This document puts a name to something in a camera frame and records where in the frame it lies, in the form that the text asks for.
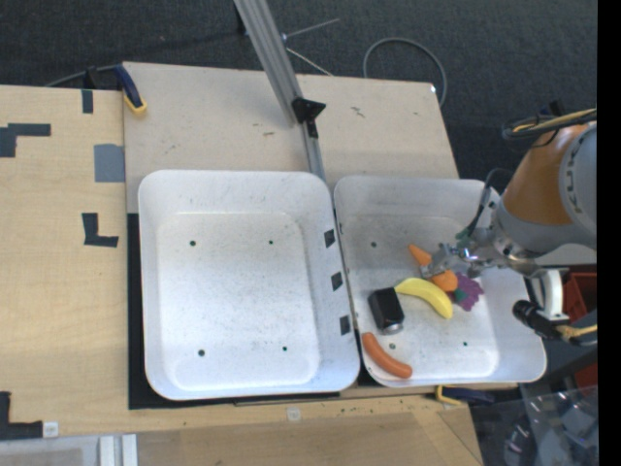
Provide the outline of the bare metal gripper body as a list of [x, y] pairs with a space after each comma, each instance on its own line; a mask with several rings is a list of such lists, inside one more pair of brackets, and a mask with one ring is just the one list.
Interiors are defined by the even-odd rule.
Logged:
[[527, 278], [536, 276], [540, 270], [536, 262], [538, 256], [509, 239], [469, 239], [455, 248], [457, 257], [467, 264], [467, 275], [471, 279], [495, 268], [510, 269]]

